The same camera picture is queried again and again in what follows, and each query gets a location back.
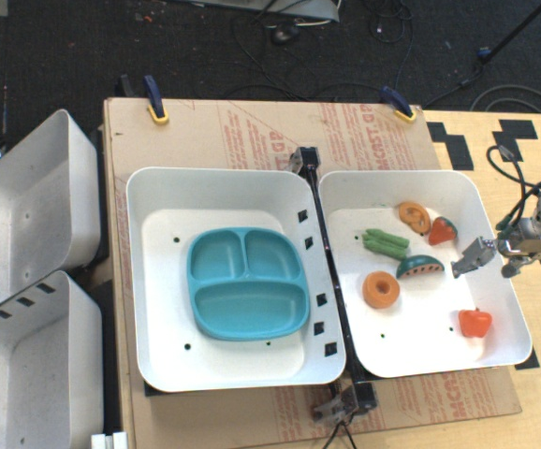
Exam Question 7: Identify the green watermelon slice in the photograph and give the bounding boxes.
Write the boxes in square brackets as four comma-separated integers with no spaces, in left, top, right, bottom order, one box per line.
[395,253,446,281]

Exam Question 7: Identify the orange bell pepper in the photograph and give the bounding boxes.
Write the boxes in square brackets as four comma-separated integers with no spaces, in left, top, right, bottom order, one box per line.
[457,308,494,340]

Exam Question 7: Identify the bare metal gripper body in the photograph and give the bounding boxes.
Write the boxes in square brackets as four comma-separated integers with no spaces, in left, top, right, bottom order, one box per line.
[496,216,541,266]

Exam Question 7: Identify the teal divided plate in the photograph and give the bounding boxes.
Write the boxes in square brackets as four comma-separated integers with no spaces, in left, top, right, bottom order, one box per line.
[185,226,312,342]

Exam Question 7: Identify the orange pretzel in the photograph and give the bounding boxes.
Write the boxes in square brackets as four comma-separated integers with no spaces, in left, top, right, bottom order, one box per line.
[397,201,432,235]

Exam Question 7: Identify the orange doughnut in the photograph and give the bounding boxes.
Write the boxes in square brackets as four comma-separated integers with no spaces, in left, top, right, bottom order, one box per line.
[361,269,402,311]

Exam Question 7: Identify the white plastic tray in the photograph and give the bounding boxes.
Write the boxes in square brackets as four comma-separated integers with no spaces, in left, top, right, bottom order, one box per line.
[0,108,103,323]
[124,166,348,394]
[0,269,106,449]
[317,169,534,380]

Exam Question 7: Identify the red strawberry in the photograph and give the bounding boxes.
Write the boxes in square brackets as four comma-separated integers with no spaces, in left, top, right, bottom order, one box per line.
[427,216,460,247]

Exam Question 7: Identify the brown cardboard board red print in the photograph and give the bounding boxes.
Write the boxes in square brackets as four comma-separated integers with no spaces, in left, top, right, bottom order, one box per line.
[103,97,523,449]

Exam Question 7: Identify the black block with thin wires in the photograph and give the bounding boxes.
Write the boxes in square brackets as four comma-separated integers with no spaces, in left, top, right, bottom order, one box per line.
[287,146,323,177]
[311,381,379,426]

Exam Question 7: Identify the thin black rod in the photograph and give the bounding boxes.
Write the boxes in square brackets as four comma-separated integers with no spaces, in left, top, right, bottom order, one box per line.
[305,168,363,385]

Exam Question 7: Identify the green beans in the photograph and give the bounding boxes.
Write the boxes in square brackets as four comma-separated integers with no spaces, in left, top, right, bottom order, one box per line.
[361,227,412,262]

